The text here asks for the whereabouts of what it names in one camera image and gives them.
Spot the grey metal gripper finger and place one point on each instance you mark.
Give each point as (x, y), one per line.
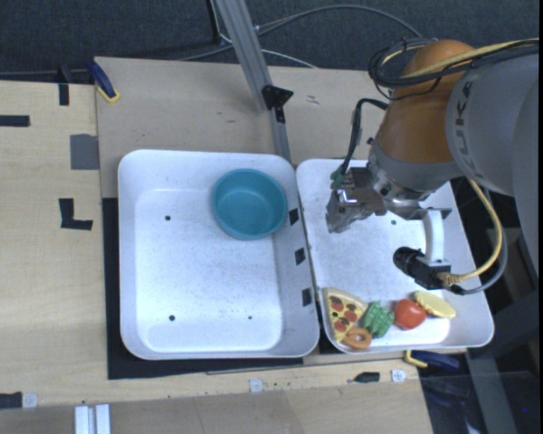
(359, 217)
(334, 217)

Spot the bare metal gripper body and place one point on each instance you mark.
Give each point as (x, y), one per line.
(371, 192)

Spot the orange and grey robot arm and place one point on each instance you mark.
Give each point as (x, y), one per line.
(416, 120)

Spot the white plastic tray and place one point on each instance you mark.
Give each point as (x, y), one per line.
(199, 269)
(366, 260)

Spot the teal bowl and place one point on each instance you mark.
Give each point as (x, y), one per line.
(249, 206)

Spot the toy pizza slice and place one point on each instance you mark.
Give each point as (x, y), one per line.
(339, 308)

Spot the green toy broccoli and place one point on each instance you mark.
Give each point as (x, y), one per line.
(376, 319)

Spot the red toy tomato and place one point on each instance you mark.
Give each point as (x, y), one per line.
(408, 314)

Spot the yellow toy biscuit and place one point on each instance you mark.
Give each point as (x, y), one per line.
(434, 304)

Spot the orange toy doughnut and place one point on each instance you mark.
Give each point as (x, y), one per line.
(349, 341)

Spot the pale brown flat board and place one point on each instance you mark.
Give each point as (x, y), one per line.
(185, 106)

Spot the black cylinder on white bracket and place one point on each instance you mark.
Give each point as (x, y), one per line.
(430, 265)

